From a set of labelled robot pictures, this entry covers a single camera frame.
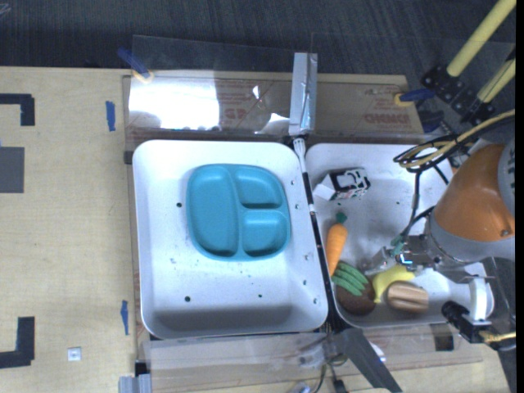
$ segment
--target orange carrot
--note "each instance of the orange carrot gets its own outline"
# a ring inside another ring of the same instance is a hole
[[[326,240],[326,259],[329,275],[332,276],[337,269],[338,261],[341,258],[342,249],[346,244],[347,229],[344,227],[344,222],[347,217],[342,214],[337,214],[337,222],[333,224],[327,232]]]

